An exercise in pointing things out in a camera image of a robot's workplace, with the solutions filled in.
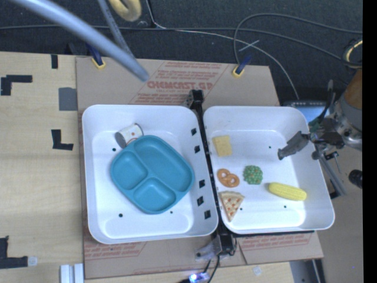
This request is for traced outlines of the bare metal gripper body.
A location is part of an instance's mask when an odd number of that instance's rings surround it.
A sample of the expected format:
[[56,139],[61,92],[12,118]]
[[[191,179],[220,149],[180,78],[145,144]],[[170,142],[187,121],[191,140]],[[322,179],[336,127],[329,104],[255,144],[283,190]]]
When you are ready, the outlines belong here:
[[362,132],[347,121],[314,119],[309,123],[310,140],[321,150],[351,147],[362,151]]

